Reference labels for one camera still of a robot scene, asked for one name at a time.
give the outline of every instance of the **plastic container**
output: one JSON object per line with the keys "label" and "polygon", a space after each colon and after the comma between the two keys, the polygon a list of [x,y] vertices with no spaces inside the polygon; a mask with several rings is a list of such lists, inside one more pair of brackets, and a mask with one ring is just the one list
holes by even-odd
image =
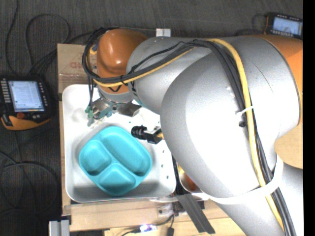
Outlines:
{"label": "plastic container", "polygon": [[79,164],[102,191],[112,197],[121,197],[148,175],[152,158],[126,130],[108,126],[82,147]]}

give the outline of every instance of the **wooden table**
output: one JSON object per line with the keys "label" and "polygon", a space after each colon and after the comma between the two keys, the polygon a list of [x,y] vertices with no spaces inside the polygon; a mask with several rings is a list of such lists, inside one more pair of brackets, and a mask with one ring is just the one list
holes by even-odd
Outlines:
{"label": "wooden table", "polygon": [[[80,55],[84,49],[81,45],[58,45],[59,93],[71,84],[82,83],[81,72],[76,77],[65,80],[61,72],[72,63],[74,69],[80,69]],[[159,223],[166,217],[159,215],[159,210],[165,203],[141,199],[134,201],[107,201],[87,204],[72,204],[65,190],[64,137],[63,137],[63,106],[59,102],[61,164],[62,164],[62,213],[70,218],[70,231],[103,230],[106,236],[120,236],[128,230],[141,224]],[[277,140],[276,152],[289,165],[303,168],[303,125],[300,124],[288,134]],[[216,236],[244,236],[242,230],[213,201],[207,200],[203,210],[216,231]],[[166,235],[170,222],[159,226],[157,231],[149,232],[147,236]],[[187,214],[175,217],[174,236],[199,235],[193,222]]]}

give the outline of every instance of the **dark gray floor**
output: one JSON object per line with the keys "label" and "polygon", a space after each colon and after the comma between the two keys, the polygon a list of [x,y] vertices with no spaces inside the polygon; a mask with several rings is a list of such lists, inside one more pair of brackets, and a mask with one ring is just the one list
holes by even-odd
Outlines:
{"label": "dark gray floor", "polygon": [[[65,40],[67,23],[70,38],[110,26],[139,29],[148,36],[156,28],[170,28],[173,36],[221,37],[261,31],[260,15],[267,12],[303,18],[303,0],[0,0],[0,74],[26,75]],[[42,67],[41,76],[56,99],[56,59]],[[13,132],[0,125],[1,236],[48,235],[48,221],[60,217],[57,106],[55,110],[49,123],[33,130]],[[28,163],[24,172],[10,166],[21,162]]]}

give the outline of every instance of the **yellow cable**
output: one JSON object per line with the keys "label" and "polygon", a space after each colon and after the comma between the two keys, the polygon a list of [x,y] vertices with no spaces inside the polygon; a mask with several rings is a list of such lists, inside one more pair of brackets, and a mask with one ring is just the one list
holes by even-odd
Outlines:
{"label": "yellow cable", "polygon": [[[229,50],[229,52],[233,55],[234,60],[235,60],[236,65],[237,65],[237,69],[238,69],[239,74],[240,74],[240,79],[241,79],[243,94],[244,94],[245,108],[251,107],[252,102],[251,102],[250,93],[249,93],[249,89],[248,89],[246,74],[244,71],[244,67],[243,67],[243,63],[241,61],[241,58],[238,55],[235,48],[231,44],[227,43],[226,41],[224,41],[222,39],[214,38],[214,39],[207,39],[207,41],[221,44],[222,46],[227,48]],[[252,152],[252,160],[253,160],[253,164],[254,164],[254,169],[256,171],[256,175],[257,175],[258,182],[259,182],[260,186],[265,186],[266,182],[263,178],[262,170],[261,170],[261,167],[259,164],[258,152],[257,152],[257,147],[256,147],[256,142],[255,142],[255,129],[254,129],[254,120],[253,120],[252,110],[246,111],[246,115],[247,115],[247,120],[248,120],[249,141],[250,141],[250,147],[251,147],[251,152]],[[276,217],[279,225],[281,226],[282,230],[284,231],[281,216],[279,214],[279,211],[278,211],[278,209],[275,205],[275,202],[272,199],[271,195],[266,196],[266,200],[267,200],[274,216]]]}
{"label": "yellow cable", "polygon": [[143,74],[141,74],[141,75],[138,75],[138,76],[136,76],[136,77],[133,77],[133,78],[131,78],[131,79],[128,79],[128,80],[125,80],[125,81],[122,81],[122,82],[116,82],[116,83],[108,84],[108,83],[99,82],[99,81],[97,81],[96,79],[94,79],[94,81],[95,81],[96,84],[98,84],[98,85],[100,85],[100,86],[102,86],[102,87],[107,87],[107,88],[111,88],[111,87],[116,87],[116,86],[120,86],[120,85],[123,85],[123,84],[127,84],[128,82],[135,81],[135,80],[137,80],[137,79],[140,79],[140,78],[142,78],[142,77],[144,77],[144,76],[147,76],[147,75],[149,75],[149,74],[151,74],[151,73],[153,73],[153,72],[156,72],[156,71],[160,70],[161,68],[163,68],[163,67],[169,65],[170,63],[172,63],[172,62],[174,62],[175,60],[179,59],[179,58],[182,57],[183,55],[187,54],[188,52],[190,52],[190,51],[193,50],[194,48],[191,48],[191,49],[189,49],[188,51],[185,51],[184,53],[182,53],[182,54],[176,56],[175,58],[173,58],[173,59],[171,59],[170,61],[164,63],[163,65],[160,65],[160,66],[158,66],[158,67],[156,67],[156,68],[154,68],[154,69],[152,69],[152,70],[150,70],[150,71],[148,71],[148,72],[146,72],[146,73],[143,73]]}

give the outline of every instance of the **white tray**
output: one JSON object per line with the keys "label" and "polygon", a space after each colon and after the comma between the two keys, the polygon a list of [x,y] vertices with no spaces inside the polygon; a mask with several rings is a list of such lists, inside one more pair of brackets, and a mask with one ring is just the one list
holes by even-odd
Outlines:
{"label": "white tray", "polygon": [[116,125],[128,132],[132,127],[144,125],[148,130],[159,126],[159,115],[141,108],[134,117],[113,114],[88,127],[85,109],[89,102],[87,85],[71,85],[63,91],[63,130],[65,155],[65,188],[68,196],[79,203],[100,202],[134,198],[167,197],[174,192],[176,179],[171,153],[165,141],[157,145],[139,140],[152,156],[153,165],[148,176],[134,190],[120,198],[113,198],[99,189],[81,170],[78,156],[84,144],[98,131]]}

